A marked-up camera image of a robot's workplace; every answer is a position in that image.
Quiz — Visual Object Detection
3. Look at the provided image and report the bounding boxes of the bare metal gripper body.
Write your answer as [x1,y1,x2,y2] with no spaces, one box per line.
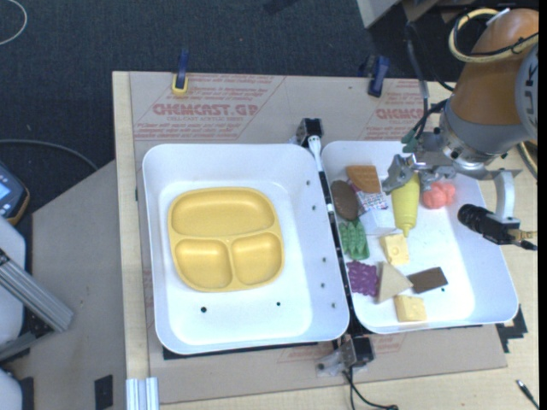
[413,128,502,180]

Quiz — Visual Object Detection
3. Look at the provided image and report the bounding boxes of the yellow squeeze bottle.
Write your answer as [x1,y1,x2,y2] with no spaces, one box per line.
[391,172,422,238]

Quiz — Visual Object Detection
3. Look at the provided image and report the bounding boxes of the orange lumpy toy food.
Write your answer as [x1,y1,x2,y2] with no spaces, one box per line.
[422,180,457,210]

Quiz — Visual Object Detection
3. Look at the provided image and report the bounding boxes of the white packet with coloured print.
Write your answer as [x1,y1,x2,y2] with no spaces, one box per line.
[352,185,397,235]

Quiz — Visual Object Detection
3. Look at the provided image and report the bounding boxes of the brown oval bread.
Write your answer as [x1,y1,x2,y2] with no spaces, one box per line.
[330,179,359,221]

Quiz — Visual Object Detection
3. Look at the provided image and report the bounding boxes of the thin black and white rod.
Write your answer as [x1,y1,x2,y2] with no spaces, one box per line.
[307,136,356,341]

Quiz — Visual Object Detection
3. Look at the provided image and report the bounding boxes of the yellow cheese cube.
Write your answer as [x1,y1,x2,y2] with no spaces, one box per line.
[379,233,410,267]

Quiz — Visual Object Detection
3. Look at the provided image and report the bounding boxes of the white plastic tray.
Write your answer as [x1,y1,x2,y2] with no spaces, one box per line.
[141,143,350,355]
[320,140,521,336]

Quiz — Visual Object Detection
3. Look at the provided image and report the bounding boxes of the green pea pods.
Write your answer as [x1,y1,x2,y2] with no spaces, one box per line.
[338,219,371,261]

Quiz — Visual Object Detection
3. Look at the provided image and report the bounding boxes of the brown rectangular biscuit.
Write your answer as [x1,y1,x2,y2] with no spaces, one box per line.
[406,266,450,295]

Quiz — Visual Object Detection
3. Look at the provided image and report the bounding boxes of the beige triangular sandwich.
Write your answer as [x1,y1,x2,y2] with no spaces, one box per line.
[375,261,415,304]

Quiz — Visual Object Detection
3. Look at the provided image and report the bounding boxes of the purple grapes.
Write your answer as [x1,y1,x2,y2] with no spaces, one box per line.
[346,261,380,297]

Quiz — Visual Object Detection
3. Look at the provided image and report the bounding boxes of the yellow cheese wedge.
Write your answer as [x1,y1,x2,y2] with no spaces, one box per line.
[393,295,427,325]

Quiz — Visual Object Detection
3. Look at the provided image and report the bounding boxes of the brown cardboard board red print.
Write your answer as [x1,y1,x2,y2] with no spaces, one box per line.
[127,71,509,405]

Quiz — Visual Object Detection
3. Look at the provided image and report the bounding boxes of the yellow divided plate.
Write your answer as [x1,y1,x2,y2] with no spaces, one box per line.
[167,186,286,292]

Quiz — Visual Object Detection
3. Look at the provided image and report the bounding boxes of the black cylinder on white bracket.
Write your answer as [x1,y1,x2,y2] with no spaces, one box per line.
[456,168,523,245]

